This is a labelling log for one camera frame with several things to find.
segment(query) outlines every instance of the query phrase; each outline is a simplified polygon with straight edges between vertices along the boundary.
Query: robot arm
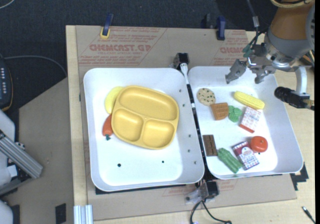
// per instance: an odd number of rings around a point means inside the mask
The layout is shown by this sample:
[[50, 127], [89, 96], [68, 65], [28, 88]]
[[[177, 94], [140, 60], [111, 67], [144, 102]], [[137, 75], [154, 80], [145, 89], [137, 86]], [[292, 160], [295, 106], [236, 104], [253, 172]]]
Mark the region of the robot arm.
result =
[[[275, 96], [297, 108], [314, 110], [314, 101], [309, 100], [306, 89], [306, 73], [296, 67], [296, 60], [309, 51], [314, 51], [315, 44], [315, 0], [276, 0], [271, 2], [278, 8], [272, 24], [267, 31], [257, 33], [256, 37], [244, 48], [246, 61], [236, 60], [225, 76], [226, 82], [239, 78], [249, 68], [256, 74], [255, 83], [276, 70], [295, 72], [296, 91], [278, 88]], [[264, 42], [256, 45], [257, 38], [264, 33]]]

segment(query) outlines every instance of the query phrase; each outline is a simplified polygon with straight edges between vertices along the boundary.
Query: red and white box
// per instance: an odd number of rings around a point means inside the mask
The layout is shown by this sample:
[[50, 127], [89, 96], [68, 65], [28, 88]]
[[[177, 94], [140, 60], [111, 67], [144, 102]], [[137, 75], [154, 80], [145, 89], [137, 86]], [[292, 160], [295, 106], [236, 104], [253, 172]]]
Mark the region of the red and white box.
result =
[[247, 141], [235, 145], [232, 149], [239, 161], [243, 164], [243, 168], [245, 170], [248, 170], [259, 164], [255, 153], [252, 151]]
[[241, 124], [239, 126], [247, 130], [248, 132], [254, 133], [259, 122], [260, 116], [261, 112], [247, 106]]

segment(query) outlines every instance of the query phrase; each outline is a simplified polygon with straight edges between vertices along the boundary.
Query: yellow corn cob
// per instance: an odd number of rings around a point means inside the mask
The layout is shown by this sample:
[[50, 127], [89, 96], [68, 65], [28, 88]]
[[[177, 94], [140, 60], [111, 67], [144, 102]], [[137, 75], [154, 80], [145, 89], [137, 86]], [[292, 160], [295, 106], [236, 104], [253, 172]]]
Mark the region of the yellow corn cob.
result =
[[248, 95], [244, 92], [236, 91], [234, 93], [234, 98], [244, 105], [250, 106], [251, 108], [254, 108], [256, 110], [263, 109], [265, 107], [265, 103], [262, 100]]

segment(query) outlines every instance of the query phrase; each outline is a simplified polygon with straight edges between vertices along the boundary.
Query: wooden edge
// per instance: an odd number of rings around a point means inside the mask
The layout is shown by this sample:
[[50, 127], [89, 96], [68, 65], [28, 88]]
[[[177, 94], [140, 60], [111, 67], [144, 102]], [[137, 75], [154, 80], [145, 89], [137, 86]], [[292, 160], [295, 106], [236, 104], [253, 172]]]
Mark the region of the wooden edge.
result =
[[68, 66], [68, 88], [69, 88], [69, 107], [70, 107], [70, 131], [71, 131], [71, 150], [72, 150], [72, 174], [73, 174], [73, 200], [74, 205], [87, 204], [86, 191], [86, 169], [83, 142], [83, 127], [78, 69], [77, 35], [75, 26], [66, 26], [66, 50]]

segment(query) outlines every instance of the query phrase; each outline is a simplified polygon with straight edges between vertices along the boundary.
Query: red toy vegetable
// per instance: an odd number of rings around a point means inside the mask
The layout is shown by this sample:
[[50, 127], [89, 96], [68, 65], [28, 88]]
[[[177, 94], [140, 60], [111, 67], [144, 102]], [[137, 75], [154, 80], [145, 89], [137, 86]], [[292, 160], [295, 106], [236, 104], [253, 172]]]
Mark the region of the red toy vegetable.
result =
[[264, 137], [254, 136], [251, 139], [250, 147], [254, 152], [263, 153], [268, 148], [268, 142]]
[[107, 140], [110, 139], [110, 136], [113, 134], [113, 130], [111, 127], [111, 114], [104, 121], [104, 125], [102, 127], [102, 134], [106, 137]]

